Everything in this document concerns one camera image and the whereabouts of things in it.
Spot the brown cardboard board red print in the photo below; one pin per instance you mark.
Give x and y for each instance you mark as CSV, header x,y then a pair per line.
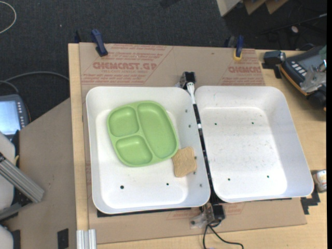
x,y
155,61

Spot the tan toy bread slice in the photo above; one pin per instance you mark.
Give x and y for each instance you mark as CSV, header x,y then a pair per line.
x,y
184,162

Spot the white plastic tray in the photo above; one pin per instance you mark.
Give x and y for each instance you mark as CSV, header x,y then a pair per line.
x,y
249,152
145,191

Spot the green divided plate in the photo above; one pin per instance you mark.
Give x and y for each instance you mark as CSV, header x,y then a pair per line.
x,y
155,128

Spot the small white can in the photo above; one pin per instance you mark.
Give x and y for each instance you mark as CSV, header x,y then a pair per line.
x,y
320,180

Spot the thin black and white rod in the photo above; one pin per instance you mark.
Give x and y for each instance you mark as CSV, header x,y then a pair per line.
x,y
199,123

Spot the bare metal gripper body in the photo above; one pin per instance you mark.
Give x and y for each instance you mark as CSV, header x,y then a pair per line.
x,y
314,77

